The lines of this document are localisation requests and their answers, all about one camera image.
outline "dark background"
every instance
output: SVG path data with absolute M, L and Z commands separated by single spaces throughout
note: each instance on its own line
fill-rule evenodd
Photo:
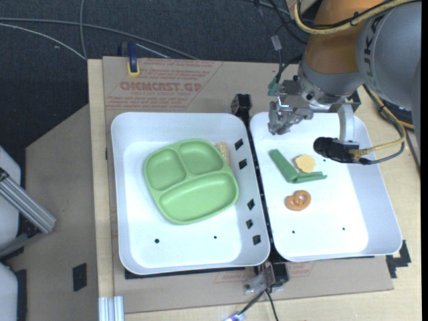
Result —
M 285 0 L 274 0 L 286 9 Z M 78 23 L 82 0 L 0 0 L 0 23 L 55 38 L 83 54 Z M 305 13 L 314 17 L 318 4 Z M 278 16 L 264 9 L 273 28 Z M 200 60 L 277 62 L 253 3 L 245 0 L 85 0 L 84 23 L 166 45 Z M 32 21 L 14 21 L 24 18 Z M 34 19 L 71 21 L 46 23 Z M 307 39 L 295 26 L 290 27 Z M 283 28 L 284 60 L 304 45 Z M 84 27 L 88 58 L 117 56 L 121 41 L 134 41 L 171 58 L 186 56 L 112 31 Z M 159 57 L 137 48 L 139 57 Z M 86 61 L 40 35 L 0 25 L 0 146 L 24 169 L 25 147 L 88 103 Z

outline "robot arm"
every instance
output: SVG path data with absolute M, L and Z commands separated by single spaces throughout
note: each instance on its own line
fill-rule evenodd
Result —
M 421 0 L 323 0 L 315 26 L 300 24 L 311 36 L 298 75 L 278 87 L 271 103 L 270 132 L 289 132 L 315 112 L 340 111 L 343 129 L 335 142 L 348 146 L 353 135 L 346 123 L 356 109 L 348 98 L 364 84 L 380 98 L 412 110 L 420 136 L 419 114 L 413 113 L 420 108 L 420 85 L 419 92 L 413 87 L 420 73 L 421 10 Z M 299 25 L 298 5 L 295 16 Z M 338 161 L 352 159 L 350 154 Z

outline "toy donut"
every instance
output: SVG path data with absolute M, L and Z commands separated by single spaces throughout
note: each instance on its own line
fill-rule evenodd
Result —
M 286 207 L 293 211 L 302 211 L 310 204 L 310 194 L 306 190 L 297 190 L 286 197 Z

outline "wooden table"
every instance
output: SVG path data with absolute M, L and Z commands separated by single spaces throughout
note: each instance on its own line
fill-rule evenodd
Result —
M 273 68 L 260 64 L 261 68 Z M 246 80 L 244 64 L 236 64 L 237 80 Z M 103 91 L 102 60 L 88 61 L 90 128 L 92 137 L 92 165 L 94 176 L 94 208 L 96 223 L 96 252 L 99 297 L 115 296 L 108 164 L 106 161 L 106 121 Z M 362 95 L 362 106 L 356 115 L 368 128 L 374 144 L 396 139 L 397 133 L 376 112 L 370 100 Z M 267 110 L 264 100 L 253 97 L 253 109 Z M 282 320 L 421 320 L 421 190 L 420 176 L 409 146 L 398 158 L 380 164 L 403 239 L 411 256 L 409 267 L 399 268 L 394 289 L 385 292 L 299 298 L 275 301 L 278 318 Z M 220 321 L 240 311 L 243 304 L 228 304 L 204 308 L 178 309 L 158 312 L 126 314 L 127 321 L 212 320 Z M 274 320 L 269 302 L 258 302 L 246 312 L 247 320 Z

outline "green plate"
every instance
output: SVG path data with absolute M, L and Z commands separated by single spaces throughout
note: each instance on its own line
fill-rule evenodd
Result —
M 173 223 L 212 217 L 234 205 L 239 194 L 228 163 L 203 139 L 176 142 L 152 152 L 144 162 L 144 177 L 156 206 Z

